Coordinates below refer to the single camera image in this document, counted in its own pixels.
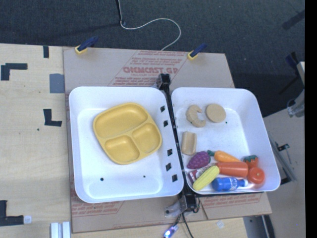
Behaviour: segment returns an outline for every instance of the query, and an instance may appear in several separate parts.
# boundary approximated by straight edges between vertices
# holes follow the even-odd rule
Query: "cardboard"
[[[79,86],[155,86],[160,73],[170,74],[171,92],[178,87],[234,88],[225,54],[200,53],[188,60],[186,52],[88,48],[78,55],[74,48],[64,48],[63,55],[73,233],[174,223],[176,218],[165,217],[164,208],[175,203],[177,196],[96,204],[78,198],[72,170],[68,96]],[[200,211],[188,215],[188,222],[271,213],[266,193],[200,200]]]

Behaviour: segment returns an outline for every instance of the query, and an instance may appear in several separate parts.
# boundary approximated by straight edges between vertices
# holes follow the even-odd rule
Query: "wooden table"
[[[50,237],[50,223],[71,221],[65,95],[50,93],[50,74],[63,74],[62,47],[0,44],[0,64],[27,63],[0,81],[0,200],[7,216],[32,216],[31,224],[0,227],[0,237]],[[46,126],[44,109],[59,126]],[[194,237],[246,238],[243,218],[189,223]],[[72,234],[81,237],[162,237],[169,225]],[[184,224],[173,236],[189,237]]]

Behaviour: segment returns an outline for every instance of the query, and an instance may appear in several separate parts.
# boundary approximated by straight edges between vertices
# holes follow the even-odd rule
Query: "round cookie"
[[[222,122],[226,118],[226,111],[218,104],[210,104],[206,108],[206,115],[213,122]]]

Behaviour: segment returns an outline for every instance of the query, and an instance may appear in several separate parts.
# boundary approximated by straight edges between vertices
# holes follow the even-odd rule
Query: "white plastic tray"
[[[280,175],[275,157],[258,102],[250,91],[236,88],[177,88],[172,92],[172,102],[180,144],[182,133],[190,131],[197,134],[196,152],[210,149],[225,151],[238,159],[248,155],[259,157],[259,167],[265,172],[264,185],[258,187],[250,183],[247,187],[228,193],[273,191],[279,187]],[[211,103],[224,107],[225,121],[214,123],[208,120],[205,110]],[[203,110],[203,113],[198,113],[198,117],[207,121],[205,127],[194,127],[186,120],[186,111],[193,104]],[[182,154],[182,157],[187,173],[191,171],[186,168],[191,156]],[[186,178],[188,185],[192,188],[187,175]],[[211,185],[195,192],[198,194],[224,193],[213,190]]]
[[[119,165],[101,148],[93,131],[93,120],[100,112],[127,102],[142,105],[148,111],[160,130],[162,145],[137,162]],[[161,91],[150,87],[78,87],[69,95],[69,108],[75,190],[83,201],[173,196],[182,190],[183,175]]]

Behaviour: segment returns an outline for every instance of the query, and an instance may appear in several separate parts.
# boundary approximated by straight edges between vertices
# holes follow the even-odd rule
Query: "toy water bottle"
[[[238,187],[245,187],[248,181],[245,179],[237,179],[236,177],[216,178],[211,183],[212,188],[216,191],[236,190]]]

